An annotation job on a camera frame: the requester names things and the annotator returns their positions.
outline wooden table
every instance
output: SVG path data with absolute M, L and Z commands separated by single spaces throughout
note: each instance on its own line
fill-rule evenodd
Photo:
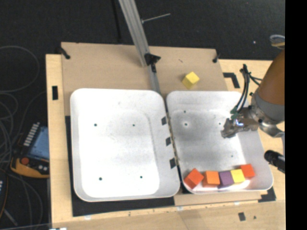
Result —
M 272 167 L 276 201 L 258 203 L 267 192 L 231 193 L 228 195 L 175 195 L 175 206 L 134 211 L 118 211 L 74 217 L 66 140 L 66 115 L 69 97 L 80 87 L 150 89 L 148 72 L 142 68 L 134 46 L 62 43 L 71 56 L 46 55 L 48 128 L 50 147 L 51 219 L 53 227 L 69 229 L 285 229 L 284 174 Z M 161 56 L 157 76 L 162 96 L 174 90 L 186 90 L 183 76 L 194 71 L 200 82 L 193 90 L 239 91 L 223 72 L 236 74 L 243 63 L 255 77 L 263 77 L 271 61 L 219 60 L 213 63 L 214 49 L 150 47 Z M 53 95 L 57 89 L 58 97 Z M 265 150 L 282 153 L 281 139 L 260 132 Z M 241 221 L 238 214 L 244 213 Z

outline copper-colored robot arm segment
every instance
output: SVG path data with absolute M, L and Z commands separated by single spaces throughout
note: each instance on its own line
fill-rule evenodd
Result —
M 284 105 L 284 50 L 271 63 L 258 89 L 259 96 L 272 104 Z

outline black clamp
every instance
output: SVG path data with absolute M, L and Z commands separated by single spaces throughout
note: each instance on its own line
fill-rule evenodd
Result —
M 156 68 L 155 68 L 155 64 L 159 61 L 159 59 L 161 59 L 160 56 L 155 56 L 155 55 L 152 55 L 152 54 L 145 54 L 145 60 L 146 60 L 146 64 L 149 66 L 151 65 L 152 67 L 152 71 L 153 72 L 157 72 Z

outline orange and black device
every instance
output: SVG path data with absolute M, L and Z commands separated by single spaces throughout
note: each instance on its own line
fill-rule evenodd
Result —
M 49 177 L 48 128 L 33 123 L 21 139 L 21 149 L 13 156 L 11 170 L 17 174 L 33 177 Z

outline black floor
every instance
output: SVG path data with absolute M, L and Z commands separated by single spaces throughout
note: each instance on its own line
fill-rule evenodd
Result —
M 149 45 L 215 48 L 220 58 L 268 59 L 280 52 L 271 46 L 269 37 L 285 35 L 285 0 L 136 0 L 140 17 L 148 19 L 168 14 L 170 16 L 144 23 Z M 120 34 L 118 34 L 112 0 L 0 0 L 0 104 L 11 112 L 18 100 L 13 116 L 10 138 L 19 134 L 36 120 L 47 121 L 45 54 L 55 53 L 61 42 L 132 44 L 128 28 L 115 0 Z M 18 48 L 30 50 L 39 61 L 39 75 L 28 88 L 7 92 L 27 85 L 36 76 L 36 62 L 32 55 Z M 5 118 L 6 108 L 0 105 L 0 121 L 11 128 Z M 0 130 L 0 145 L 4 141 Z M 10 177 L 6 210 L 18 226 L 31 223 L 48 223 L 49 199 L 47 180 L 25 180 L 39 193 L 43 203 L 43 217 L 36 194 Z M 14 224 L 3 214 L 0 228 Z

